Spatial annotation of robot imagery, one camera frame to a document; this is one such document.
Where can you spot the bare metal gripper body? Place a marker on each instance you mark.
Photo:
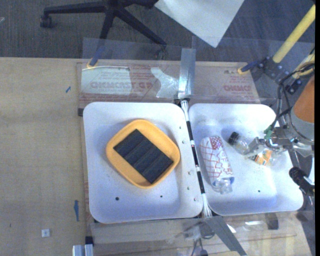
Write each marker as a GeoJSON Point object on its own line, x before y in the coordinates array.
{"type": "Point", "coordinates": [282, 140]}

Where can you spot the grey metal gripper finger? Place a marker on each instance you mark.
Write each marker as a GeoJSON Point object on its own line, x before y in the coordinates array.
{"type": "Point", "coordinates": [252, 146]}

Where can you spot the clear bottle orange label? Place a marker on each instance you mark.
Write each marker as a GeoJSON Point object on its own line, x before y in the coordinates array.
{"type": "Point", "coordinates": [240, 145]}

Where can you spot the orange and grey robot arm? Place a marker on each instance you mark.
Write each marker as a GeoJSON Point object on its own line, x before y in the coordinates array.
{"type": "Point", "coordinates": [304, 107]}

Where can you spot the clear bottle red white label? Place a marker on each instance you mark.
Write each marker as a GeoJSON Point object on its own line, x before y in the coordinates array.
{"type": "Point", "coordinates": [217, 160]}

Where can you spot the white plastic tray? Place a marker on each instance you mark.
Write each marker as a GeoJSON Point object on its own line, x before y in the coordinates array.
{"type": "Point", "coordinates": [252, 195]}
{"type": "Point", "coordinates": [105, 200]}

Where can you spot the thin black and white rod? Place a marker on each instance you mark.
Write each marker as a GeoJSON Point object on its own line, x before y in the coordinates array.
{"type": "Point", "coordinates": [193, 147]}

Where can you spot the black ribbed rectangular block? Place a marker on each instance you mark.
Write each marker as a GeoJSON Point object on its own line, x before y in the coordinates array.
{"type": "Point", "coordinates": [143, 156]}

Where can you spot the brown cardboard board red print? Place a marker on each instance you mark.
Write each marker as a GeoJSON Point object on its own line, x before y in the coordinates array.
{"type": "Point", "coordinates": [140, 82]}

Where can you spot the yellow plate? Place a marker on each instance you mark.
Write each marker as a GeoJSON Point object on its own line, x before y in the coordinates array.
{"type": "Point", "coordinates": [117, 155]}

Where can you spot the black office chair base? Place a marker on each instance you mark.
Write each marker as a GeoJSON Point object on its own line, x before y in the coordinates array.
{"type": "Point", "coordinates": [112, 12]}

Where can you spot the black cylinder on white bracket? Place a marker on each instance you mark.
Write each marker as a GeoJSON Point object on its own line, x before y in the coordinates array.
{"type": "Point", "coordinates": [301, 178]}

